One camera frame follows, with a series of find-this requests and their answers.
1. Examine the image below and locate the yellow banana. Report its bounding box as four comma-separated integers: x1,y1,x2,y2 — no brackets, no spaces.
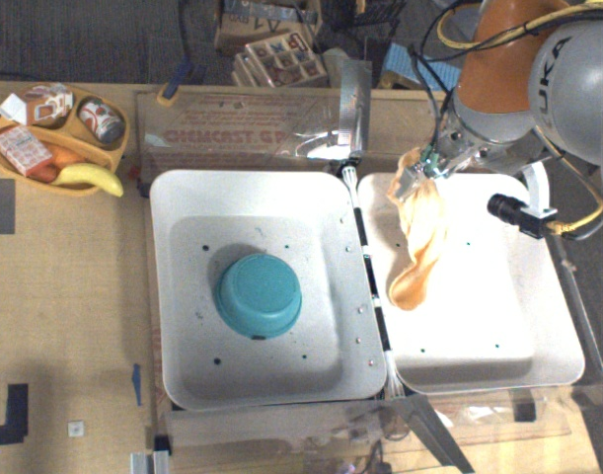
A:
49,162,125,198

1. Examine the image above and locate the white plastic tray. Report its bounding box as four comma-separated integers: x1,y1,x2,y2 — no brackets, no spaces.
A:
356,171,586,396
148,168,388,411

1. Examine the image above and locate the white and orange carton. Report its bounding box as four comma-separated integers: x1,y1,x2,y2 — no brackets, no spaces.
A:
0,82,75,127

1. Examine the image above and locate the red and white can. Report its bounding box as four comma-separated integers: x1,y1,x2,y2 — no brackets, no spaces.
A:
77,97,126,145

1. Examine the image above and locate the teal bowl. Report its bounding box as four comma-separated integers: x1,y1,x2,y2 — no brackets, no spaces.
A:
213,252,304,342

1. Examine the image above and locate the pink and white packet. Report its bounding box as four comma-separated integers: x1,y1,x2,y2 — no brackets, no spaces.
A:
0,124,54,179

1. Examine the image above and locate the orange carrot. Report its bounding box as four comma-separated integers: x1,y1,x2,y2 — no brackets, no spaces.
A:
28,142,87,184

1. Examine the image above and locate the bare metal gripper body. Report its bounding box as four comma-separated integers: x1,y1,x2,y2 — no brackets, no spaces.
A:
413,125,486,181

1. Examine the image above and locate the orange divided plate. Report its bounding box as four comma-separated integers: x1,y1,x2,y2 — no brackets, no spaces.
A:
0,82,131,198

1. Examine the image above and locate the orange cloth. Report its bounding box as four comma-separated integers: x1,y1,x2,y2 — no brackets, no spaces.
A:
385,147,449,312

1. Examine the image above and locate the black cylinder on white bracket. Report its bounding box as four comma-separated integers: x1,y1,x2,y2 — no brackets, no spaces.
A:
487,161,560,240

